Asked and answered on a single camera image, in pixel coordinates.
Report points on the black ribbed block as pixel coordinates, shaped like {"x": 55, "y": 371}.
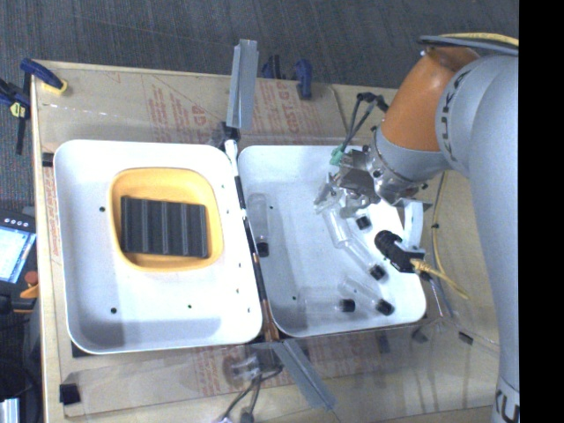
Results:
{"x": 163, "y": 227}

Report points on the orange plate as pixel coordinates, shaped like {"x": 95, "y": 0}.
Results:
{"x": 165, "y": 183}

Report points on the white plastic tray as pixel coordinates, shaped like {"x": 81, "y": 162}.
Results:
{"x": 291, "y": 218}
{"x": 145, "y": 306}

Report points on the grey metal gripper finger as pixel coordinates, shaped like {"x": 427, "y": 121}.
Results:
{"x": 354, "y": 206}
{"x": 325, "y": 192}

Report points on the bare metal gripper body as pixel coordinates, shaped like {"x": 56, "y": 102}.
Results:
{"x": 359, "y": 179}

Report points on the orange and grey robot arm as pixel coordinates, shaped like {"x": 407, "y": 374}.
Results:
{"x": 480, "y": 157}

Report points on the black cylinder on white bracket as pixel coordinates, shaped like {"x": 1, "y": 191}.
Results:
{"x": 390, "y": 241}

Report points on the thin black and white rod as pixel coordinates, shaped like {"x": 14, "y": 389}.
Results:
{"x": 240, "y": 192}

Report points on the brown cardboard board red print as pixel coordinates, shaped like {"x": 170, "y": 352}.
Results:
{"x": 132, "y": 99}

